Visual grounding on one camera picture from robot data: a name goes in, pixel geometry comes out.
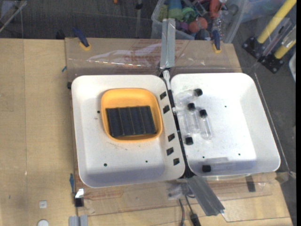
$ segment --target clear plastic box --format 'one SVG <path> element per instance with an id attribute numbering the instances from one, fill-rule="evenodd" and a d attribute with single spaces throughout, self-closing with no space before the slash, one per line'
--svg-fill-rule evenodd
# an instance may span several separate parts
<path id="1" fill-rule="evenodd" d="M 242 21 L 243 15 L 244 15 L 244 10 L 245 10 L 245 3 L 247 0 L 227 0 L 226 5 L 229 6 L 231 4 L 236 4 L 239 7 L 238 12 L 235 14 L 233 21 L 231 25 L 228 27 L 226 31 L 226 36 L 223 40 L 224 43 L 231 43 L 237 29 Z M 161 39 L 161 34 L 162 34 L 162 23 L 158 20 L 158 15 L 161 6 L 164 4 L 165 0 L 159 0 L 154 12 L 151 16 L 152 19 L 152 32 L 151 32 L 151 38 L 152 39 Z M 190 36 L 182 31 L 176 31 L 175 33 L 175 38 L 177 40 L 194 40 L 193 36 Z"/>
<path id="2" fill-rule="evenodd" d="M 247 0 L 242 23 L 263 16 L 273 15 L 286 0 Z"/>

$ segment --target yellow bar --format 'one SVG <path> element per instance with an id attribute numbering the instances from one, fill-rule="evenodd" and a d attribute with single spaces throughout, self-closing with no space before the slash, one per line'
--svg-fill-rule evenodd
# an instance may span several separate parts
<path id="1" fill-rule="evenodd" d="M 282 19 L 287 15 L 287 13 L 296 4 L 297 0 L 286 0 L 278 12 L 273 16 L 269 24 L 264 28 L 262 33 L 258 36 L 257 41 L 261 44 L 267 40 L 269 35 L 274 31 Z"/>
<path id="2" fill-rule="evenodd" d="M 295 43 L 296 40 L 294 40 L 288 48 L 285 47 L 284 45 L 281 45 L 274 53 L 275 58 L 281 59 L 291 49 L 291 47 L 295 45 Z"/>

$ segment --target dark floor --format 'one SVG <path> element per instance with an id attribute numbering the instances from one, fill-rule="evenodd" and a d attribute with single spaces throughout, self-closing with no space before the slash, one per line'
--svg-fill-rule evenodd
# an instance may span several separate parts
<path id="1" fill-rule="evenodd" d="M 24 37 L 31 39 L 55 39 L 58 30 L 65 36 L 73 37 L 72 28 L 81 28 L 87 37 L 100 38 L 134 38 L 136 27 L 137 0 L 119 0 L 114 5 L 112 0 L 26 0 L 22 11 L 23 26 L 20 15 L 12 21 L 8 29 L 0 33 L 2 37 Z M 141 38 L 150 38 L 151 14 L 158 0 L 143 0 Z M 296 24 L 296 7 L 288 14 L 292 24 Z M 239 61 L 244 68 L 251 68 L 256 59 L 241 48 L 242 43 L 255 35 L 257 20 L 240 25 L 233 40 Z M 290 211 L 293 224 L 297 225 L 296 209 L 296 145 L 293 139 L 293 127 L 296 125 L 296 83 L 288 67 L 288 60 L 295 47 L 286 56 L 285 64 L 273 74 L 260 65 L 255 73 L 260 89 L 272 118 L 271 127 L 277 134 L 275 140 L 281 154 L 279 172 L 290 172 L 288 181 L 281 184 Z"/>

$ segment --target white round object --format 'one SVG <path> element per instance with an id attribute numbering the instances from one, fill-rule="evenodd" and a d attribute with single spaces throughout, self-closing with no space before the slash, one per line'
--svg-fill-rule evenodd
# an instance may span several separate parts
<path id="1" fill-rule="evenodd" d="M 42 219 L 38 222 L 37 226 L 49 226 L 49 223 L 47 220 Z"/>

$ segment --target wooden table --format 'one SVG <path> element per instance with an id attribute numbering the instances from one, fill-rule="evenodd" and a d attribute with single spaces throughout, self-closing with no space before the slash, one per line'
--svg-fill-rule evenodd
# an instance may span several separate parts
<path id="1" fill-rule="evenodd" d="M 230 65 L 239 66 L 234 47 L 225 48 L 231 55 Z M 64 226 L 69 216 L 78 213 L 69 182 L 74 151 L 65 66 L 63 40 L 0 39 L 0 226 L 34 226 L 40 219 Z M 193 204 L 201 224 L 292 225 L 275 174 L 267 177 L 271 194 L 222 201 L 231 212 L 228 222 L 222 215 L 203 217 L 200 206 Z M 47 206 L 40 208 L 40 201 Z M 181 209 L 173 206 L 88 218 L 89 226 L 177 226 Z M 186 220 L 185 225 L 192 224 Z"/>

